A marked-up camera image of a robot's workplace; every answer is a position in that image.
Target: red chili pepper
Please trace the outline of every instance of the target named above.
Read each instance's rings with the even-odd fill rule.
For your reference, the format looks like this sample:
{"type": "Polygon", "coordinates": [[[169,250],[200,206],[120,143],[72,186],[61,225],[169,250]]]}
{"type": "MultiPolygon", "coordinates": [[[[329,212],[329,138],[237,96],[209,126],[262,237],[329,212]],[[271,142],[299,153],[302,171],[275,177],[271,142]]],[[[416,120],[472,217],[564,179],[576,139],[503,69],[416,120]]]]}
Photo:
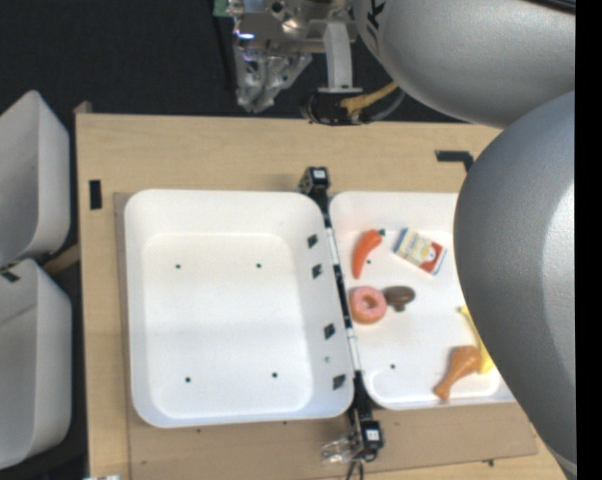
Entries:
{"type": "Polygon", "coordinates": [[[359,239],[359,243],[354,249],[354,255],[352,256],[352,274],[355,279],[359,279],[368,254],[381,243],[382,238],[381,233],[376,229],[371,229],[366,231],[359,239]]]}

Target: pink donut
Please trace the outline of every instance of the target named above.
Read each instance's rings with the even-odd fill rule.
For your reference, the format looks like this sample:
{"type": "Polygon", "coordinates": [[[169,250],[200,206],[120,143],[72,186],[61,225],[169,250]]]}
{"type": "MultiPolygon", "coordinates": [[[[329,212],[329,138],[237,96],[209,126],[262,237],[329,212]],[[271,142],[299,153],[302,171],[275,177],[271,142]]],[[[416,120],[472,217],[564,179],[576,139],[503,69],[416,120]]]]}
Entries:
{"type": "Polygon", "coordinates": [[[360,324],[373,324],[383,318],[387,303],[383,293],[371,286],[359,286],[350,292],[350,313],[360,324]]]}

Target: wooden table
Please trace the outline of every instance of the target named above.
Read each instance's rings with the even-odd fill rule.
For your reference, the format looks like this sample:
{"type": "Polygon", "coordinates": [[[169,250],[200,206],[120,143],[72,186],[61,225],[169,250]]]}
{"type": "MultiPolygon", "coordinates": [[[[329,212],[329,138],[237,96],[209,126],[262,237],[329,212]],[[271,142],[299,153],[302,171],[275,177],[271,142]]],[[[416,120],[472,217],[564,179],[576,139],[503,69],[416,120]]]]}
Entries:
{"type": "MultiPolygon", "coordinates": [[[[347,430],[345,416],[178,430],[153,428],[138,417],[127,383],[114,194],[294,190],[310,165],[328,167],[333,193],[455,192],[465,178],[463,163],[439,162],[435,151],[467,151],[476,158],[497,133],[464,124],[330,128],[286,119],[77,114],[89,474],[292,480],[345,472],[319,460],[320,446],[347,430]]],[[[515,402],[378,410],[375,416],[387,444],[366,465],[366,478],[564,478],[515,402]],[[499,459],[494,467],[482,462],[493,459],[499,459]]]]}

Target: white tray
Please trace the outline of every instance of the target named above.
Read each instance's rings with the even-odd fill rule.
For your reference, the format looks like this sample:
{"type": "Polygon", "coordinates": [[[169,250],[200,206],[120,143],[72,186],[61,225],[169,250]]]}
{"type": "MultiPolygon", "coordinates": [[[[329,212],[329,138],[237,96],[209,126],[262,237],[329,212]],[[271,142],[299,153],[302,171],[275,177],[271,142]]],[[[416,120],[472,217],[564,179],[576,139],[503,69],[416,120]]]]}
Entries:
{"type": "Polygon", "coordinates": [[[0,275],[0,469],[67,433],[71,319],[68,296],[34,261],[0,275]]]}
{"type": "MultiPolygon", "coordinates": [[[[433,407],[441,402],[433,387],[444,376],[453,347],[477,344],[466,317],[456,271],[452,225],[456,194],[344,192],[333,198],[330,215],[348,292],[369,285],[383,290],[410,286],[414,301],[403,312],[388,307],[386,316],[372,325],[354,323],[366,390],[382,407],[402,410],[433,407]],[[435,276],[394,254],[406,227],[447,248],[435,276]],[[351,262],[355,245],[368,229],[383,229],[385,237],[369,255],[360,278],[351,262]]],[[[496,369],[457,381],[446,404],[513,400],[496,369]]]]}
{"type": "Polygon", "coordinates": [[[69,228],[68,133],[31,91],[0,116],[0,267],[55,252],[69,228]]]}
{"type": "Polygon", "coordinates": [[[311,419],[347,409],[353,369],[313,201],[143,191],[125,206],[124,237],[132,400],[148,423],[311,419]]]}

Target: dark background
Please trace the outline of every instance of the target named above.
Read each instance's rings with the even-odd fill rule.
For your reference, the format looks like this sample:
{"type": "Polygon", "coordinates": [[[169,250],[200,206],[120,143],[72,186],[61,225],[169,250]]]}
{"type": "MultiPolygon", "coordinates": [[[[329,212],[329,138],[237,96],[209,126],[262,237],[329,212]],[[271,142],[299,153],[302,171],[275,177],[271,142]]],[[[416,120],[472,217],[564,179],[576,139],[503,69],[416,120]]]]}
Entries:
{"type": "MultiPolygon", "coordinates": [[[[247,114],[234,95],[232,21],[215,20],[210,8],[209,0],[0,0],[0,114],[35,89],[72,139],[72,110],[86,100],[103,113],[301,119],[299,100],[325,84],[324,57],[316,55],[274,107],[247,114]]],[[[390,81],[361,41],[353,46],[353,64],[354,83],[366,92],[390,81]]],[[[389,119],[455,121],[409,96],[389,119]]],[[[79,278],[77,266],[57,278],[73,299],[76,323],[70,431],[58,448],[1,471],[0,480],[83,477],[87,444],[79,278]]]]}

